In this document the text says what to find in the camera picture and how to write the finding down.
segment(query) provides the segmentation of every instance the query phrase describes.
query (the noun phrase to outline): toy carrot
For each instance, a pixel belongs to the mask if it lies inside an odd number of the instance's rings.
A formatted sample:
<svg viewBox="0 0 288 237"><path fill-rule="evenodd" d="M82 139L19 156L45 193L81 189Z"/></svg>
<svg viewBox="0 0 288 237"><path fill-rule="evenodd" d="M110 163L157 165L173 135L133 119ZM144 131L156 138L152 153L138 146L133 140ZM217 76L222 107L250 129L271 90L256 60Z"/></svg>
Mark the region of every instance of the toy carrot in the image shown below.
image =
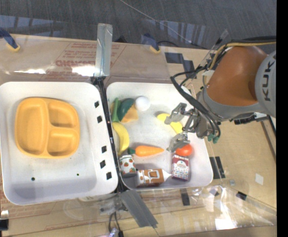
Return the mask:
<svg viewBox="0 0 288 237"><path fill-rule="evenodd" d="M156 155L158 153L161 153L161 152L164 152L164 149L163 148L160 148L160 147L154 147L154 146L145 146L145 145L140 145L140 146L137 146L134 149L131 149L131 148L128 148L128 153L129 154L136 154L137 156L140 156L140 157L144 157L144 156L153 156L153 155Z"/></svg>

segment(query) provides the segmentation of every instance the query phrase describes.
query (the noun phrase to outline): gray floor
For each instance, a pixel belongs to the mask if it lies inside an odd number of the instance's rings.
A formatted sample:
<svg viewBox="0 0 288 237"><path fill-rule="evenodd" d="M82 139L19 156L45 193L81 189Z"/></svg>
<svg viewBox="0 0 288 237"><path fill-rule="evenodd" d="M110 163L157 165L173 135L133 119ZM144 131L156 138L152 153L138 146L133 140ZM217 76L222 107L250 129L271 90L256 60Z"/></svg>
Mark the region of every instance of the gray floor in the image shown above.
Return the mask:
<svg viewBox="0 0 288 237"><path fill-rule="evenodd" d="M113 40L123 36L126 42L141 43L141 35L149 32L157 41L179 46L191 45L187 39L200 40L189 29L201 27L206 29L201 41L205 48L224 30L232 39L277 33L277 0L0 0L0 26L8 26L8 16L14 22L24 18L68 22L69 31L63 32L67 38L92 40L93 27L108 23L113 25ZM176 27L180 35L168 34L165 25ZM16 26L10 26L11 33L32 34L29 25ZM262 49L270 53L275 46Z"/></svg>

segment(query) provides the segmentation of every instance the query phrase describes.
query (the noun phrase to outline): white ball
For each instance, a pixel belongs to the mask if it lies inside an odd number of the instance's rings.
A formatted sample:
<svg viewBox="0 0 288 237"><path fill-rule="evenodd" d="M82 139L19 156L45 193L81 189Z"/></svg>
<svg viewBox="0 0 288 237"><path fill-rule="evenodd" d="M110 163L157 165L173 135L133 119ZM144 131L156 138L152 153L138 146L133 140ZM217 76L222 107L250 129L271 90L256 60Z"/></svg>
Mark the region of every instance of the white ball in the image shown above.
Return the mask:
<svg viewBox="0 0 288 237"><path fill-rule="evenodd" d="M138 111L146 111L150 107L150 100L147 97L141 96L135 99L135 108Z"/></svg>

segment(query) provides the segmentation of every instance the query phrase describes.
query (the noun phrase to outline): table surface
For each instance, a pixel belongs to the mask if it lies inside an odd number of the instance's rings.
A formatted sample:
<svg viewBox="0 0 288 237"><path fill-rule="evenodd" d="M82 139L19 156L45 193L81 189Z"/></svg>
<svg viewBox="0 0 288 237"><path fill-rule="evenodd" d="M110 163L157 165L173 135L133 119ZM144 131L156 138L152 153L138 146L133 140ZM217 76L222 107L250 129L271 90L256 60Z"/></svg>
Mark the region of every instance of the table surface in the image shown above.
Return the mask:
<svg viewBox="0 0 288 237"><path fill-rule="evenodd" d="M28 68L44 67L42 58L34 55L38 54L36 49L46 42L57 43L62 48L68 41L46 37L15 37L18 41L25 40L27 51L33 54L30 57L24 52L22 59L13 59L11 67L19 65L19 68L26 67L27 64ZM94 43L91 40L75 42ZM107 78L106 85L117 80L170 83L169 76L182 72L185 64L196 67L208 53L201 49L163 46L161 52L155 54L145 45L127 43L114 43L112 47L110 77ZM11 59L3 58L2 48L0 43L0 84L16 80L7 76L10 67L5 65ZM52 58L49 50L40 55ZM51 65L53 62L48 60L46 63ZM201 76L187 83L191 92L200 86ZM220 128L222 135L218 143L205 140L213 162L213 181L206 187L140 192L143 201L158 221L157 228L139 228L128 211L120 210L117 212L117 220L125 236L142 236L144 232L147 236L210 234L211 231L220 233L223 229L276 226L276 136L272 123L263 121L235 125L226 121ZM3 236L101 236L109 233L109 216L114 203L112 197L17 206L5 198L1 167L0 184L1 211L9 211L9 230L3 231ZM114 219L110 224L118 227Z"/></svg>

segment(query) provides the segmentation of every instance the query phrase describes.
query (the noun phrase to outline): white object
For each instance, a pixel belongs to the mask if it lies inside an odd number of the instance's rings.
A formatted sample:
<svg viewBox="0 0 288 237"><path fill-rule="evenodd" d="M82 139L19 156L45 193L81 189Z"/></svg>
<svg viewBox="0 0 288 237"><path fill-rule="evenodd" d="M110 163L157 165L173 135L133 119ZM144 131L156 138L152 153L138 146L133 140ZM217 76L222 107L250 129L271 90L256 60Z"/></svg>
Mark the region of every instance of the white object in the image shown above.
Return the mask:
<svg viewBox="0 0 288 237"><path fill-rule="evenodd" d="M150 101L145 96L140 96L137 99L135 99L135 108L138 111L144 112L147 111L150 107Z"/></svg>
<svg viewBox="0 0 288 237"><path fill-rule="evenodd" d="M164 124L157 118L159 113L171 113L180 103L186 103L187 109L192 106L180 95L172 84L167 83L143 83L143 82L114 82L107 87L109 106L116 98L136 99L146 96L150 100L150 107L145 112L138 112L139 119L124 126L130 137L130 147L135 148L140 144L158 146L165 151L154 156L139 157L133 155L137 169L162 168L168 173L172 172L172 154L166 151L170 140L176 135L170 125ZM213 170L204 139L199 139L195 133L188 133L188 139L194 149L189 156L190 172L188 181L180 181L168 178L168 180L153 189L202 187L211 183ZM135 178L122 178L129 189L152 189L151 187L136 188Z"/></svg>
<svg viewBox="0 0 288 237"><path fill-rule="evenodd" d="M55 98L75 107L80 122L80 143L72 156L35 158L18 150L14 140L16 109L27 97ZM101 97L97 88L86 82L7 82L1 85L0 155L3 191L14 204L97 196L109 194L117 187Z"/></svg>

